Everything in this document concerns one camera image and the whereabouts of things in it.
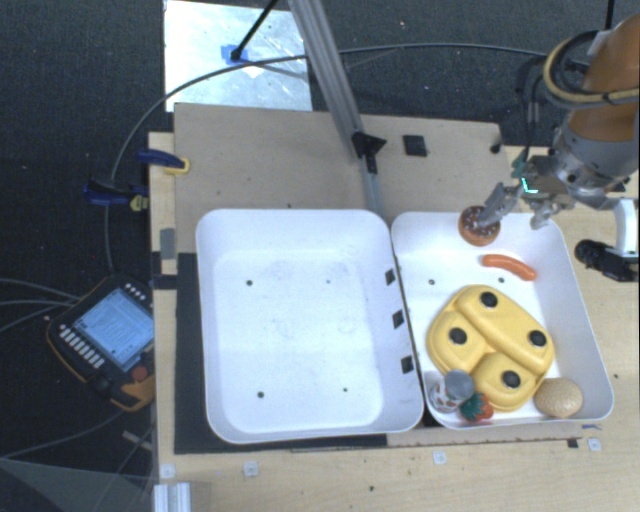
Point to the brown cardboard board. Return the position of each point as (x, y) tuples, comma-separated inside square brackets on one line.
[(280, 160)]

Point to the yellow divided plate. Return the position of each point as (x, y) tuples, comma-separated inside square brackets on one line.
[(500, 330)]

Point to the small white and red can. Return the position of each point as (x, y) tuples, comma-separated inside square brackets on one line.
[(447, 397)]

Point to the brown sprinkled doughnut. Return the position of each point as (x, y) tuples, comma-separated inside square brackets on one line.
[(475, 235)]

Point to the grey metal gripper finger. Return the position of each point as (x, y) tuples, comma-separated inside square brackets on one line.
[(544, 210), (499, 201)]

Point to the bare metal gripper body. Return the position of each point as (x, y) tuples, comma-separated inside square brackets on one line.
[(575, 181)]

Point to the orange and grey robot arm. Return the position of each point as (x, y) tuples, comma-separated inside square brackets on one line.
[(607, 65)]

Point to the black block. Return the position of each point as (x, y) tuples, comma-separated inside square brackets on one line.
[(415, 145)]

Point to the red strawberry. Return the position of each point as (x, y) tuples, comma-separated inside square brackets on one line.
[(479, 409)]

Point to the white plastic tray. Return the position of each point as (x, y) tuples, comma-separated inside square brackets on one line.
[(295, 330), (450, 270)]

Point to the orange sausage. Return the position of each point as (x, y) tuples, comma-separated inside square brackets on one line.
[(510, 265)]

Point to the tan bread roll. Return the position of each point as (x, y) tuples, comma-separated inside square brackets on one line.
[(559, 398)]

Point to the black cylinder on white bracket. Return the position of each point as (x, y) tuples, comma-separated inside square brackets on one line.
[(602, 257)]

